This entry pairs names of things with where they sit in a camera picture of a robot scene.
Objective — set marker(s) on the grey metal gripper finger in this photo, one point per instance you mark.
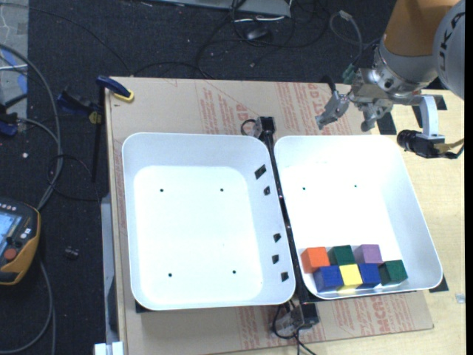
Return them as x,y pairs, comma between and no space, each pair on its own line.
330,111
373,118

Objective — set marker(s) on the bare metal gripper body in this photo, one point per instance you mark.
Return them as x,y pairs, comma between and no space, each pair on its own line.
380,83

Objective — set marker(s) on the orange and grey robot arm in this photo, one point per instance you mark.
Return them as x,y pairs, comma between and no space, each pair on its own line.
414,20

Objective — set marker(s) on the white plastic tray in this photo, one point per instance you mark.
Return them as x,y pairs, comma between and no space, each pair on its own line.
343,205
192,220

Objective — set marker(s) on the thin black rod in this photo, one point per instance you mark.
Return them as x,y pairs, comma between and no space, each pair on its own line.
281,198

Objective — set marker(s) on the black computer mouse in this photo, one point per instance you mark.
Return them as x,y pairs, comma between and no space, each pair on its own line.
256,33

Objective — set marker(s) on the brown cardboard board red print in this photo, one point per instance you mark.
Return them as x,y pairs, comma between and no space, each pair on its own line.
207,105

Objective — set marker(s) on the purple cube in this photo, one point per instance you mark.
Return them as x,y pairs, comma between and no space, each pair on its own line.
369,253

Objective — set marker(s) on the green cube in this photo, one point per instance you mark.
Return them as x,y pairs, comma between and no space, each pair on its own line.
341,254
393,272

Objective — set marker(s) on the orange cube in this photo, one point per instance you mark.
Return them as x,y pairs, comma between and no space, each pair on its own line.
315,258

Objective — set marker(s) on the blue cube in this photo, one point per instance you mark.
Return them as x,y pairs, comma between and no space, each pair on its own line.
370,274
328,277

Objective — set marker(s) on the yellow cube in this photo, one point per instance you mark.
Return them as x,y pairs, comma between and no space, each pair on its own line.
350,276

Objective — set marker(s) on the black cylinder on white bracket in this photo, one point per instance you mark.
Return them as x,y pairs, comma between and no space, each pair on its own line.
428,117

